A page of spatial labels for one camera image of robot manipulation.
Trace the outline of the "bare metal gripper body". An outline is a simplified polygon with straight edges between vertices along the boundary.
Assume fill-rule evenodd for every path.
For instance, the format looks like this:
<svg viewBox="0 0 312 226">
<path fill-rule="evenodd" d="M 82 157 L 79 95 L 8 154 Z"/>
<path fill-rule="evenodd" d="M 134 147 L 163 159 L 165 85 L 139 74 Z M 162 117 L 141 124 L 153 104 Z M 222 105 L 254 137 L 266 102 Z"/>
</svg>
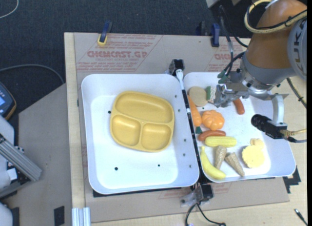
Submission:
<svg viewBox="0 0 312 226">
<path fill-rule="evenodd" d="M 246 99 L 249 96 L 265 100 L 268 92 L 274 87 L 274 84 L 259 81 L 246 71 L 231 71 L 229 74 L 222 71 L 217 78 L 217 100 L 236 100 L 240 97 Z"/>
</svg>

